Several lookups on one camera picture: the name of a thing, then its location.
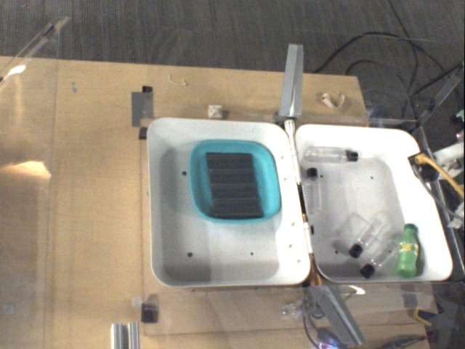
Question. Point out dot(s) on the clear bottle with black cap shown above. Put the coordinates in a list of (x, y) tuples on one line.
[(314, 191), (327, 154), (359, 238), (378, 260)]

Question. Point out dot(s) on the teal plastic bowl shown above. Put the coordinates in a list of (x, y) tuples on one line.
[(198, 180)]

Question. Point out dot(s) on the black ribbed rectangular block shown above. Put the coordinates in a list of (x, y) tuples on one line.
[(234, 185)]

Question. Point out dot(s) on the white plastic tray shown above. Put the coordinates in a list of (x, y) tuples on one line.
[(174, 202), (385, 147)]

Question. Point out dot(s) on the green plastic bottle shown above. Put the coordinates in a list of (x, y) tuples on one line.
[(407, 253)]

